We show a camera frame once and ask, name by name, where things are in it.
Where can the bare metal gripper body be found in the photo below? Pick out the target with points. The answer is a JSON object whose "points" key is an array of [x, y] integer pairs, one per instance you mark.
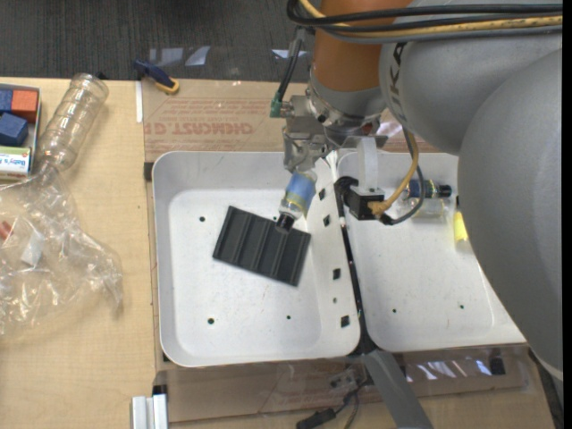
{"points": [[313, 128]]}

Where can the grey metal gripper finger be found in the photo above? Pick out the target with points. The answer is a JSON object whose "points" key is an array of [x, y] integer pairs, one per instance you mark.
{"points": [[316, 160], [292, 160]]}

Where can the clear bottle with blue label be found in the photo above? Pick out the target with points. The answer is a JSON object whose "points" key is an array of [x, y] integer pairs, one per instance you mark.
{"points": [[298, 195]]}

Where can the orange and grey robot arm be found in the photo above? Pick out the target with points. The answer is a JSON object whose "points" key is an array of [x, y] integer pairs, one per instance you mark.
{"points": [[491, 105]]}

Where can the brown cardboard board red print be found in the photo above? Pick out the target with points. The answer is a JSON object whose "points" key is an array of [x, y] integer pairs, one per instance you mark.
{"points": [[214, 119]]}

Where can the black ribbed plastic panel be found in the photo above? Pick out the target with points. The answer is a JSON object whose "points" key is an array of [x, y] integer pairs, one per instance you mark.
{"points": [[261, 246]]}

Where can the small bottle with dark cap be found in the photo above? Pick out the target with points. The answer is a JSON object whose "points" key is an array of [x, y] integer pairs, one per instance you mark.
{"points": [[431, 189]]}

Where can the small clear plastic container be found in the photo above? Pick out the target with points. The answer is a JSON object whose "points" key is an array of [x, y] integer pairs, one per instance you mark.
{"points": [[430, 210]]}

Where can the yellow oblong item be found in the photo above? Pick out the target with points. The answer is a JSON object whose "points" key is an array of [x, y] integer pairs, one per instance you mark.
{"points": [[460, 228]]}

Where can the white plastic tray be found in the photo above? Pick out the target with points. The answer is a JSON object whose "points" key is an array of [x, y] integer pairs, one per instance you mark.
{"points": [[250, 320], [420, 284]]}

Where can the large clear plastic bottle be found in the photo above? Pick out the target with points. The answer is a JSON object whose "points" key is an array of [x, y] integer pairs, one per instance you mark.
{"points": [[71, 123]]}

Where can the clear plastic bag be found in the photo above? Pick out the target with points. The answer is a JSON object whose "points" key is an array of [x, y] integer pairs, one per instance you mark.
{"points": [[67, 257]]}

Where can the white cardboard box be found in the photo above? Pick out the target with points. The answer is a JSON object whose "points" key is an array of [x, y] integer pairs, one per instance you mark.
{"points": [[36, 105]]}

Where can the orange cube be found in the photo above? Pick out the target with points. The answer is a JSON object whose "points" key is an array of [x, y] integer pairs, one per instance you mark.
{"points": [[25, 104]]}

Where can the small white item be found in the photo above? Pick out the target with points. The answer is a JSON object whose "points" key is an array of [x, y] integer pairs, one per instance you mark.
{"points": [[33, 249]]}

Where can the white printed carton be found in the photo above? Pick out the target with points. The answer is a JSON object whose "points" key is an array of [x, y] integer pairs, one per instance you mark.
{"points": [[13, 161]]}

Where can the blue cube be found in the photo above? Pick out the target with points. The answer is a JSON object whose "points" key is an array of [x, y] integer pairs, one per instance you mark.
{"points": [[5, 100], [12, 130]]}

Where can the small red item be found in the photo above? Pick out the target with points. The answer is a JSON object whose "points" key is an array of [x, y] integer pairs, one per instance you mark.
{"points": [[4, 230]]}

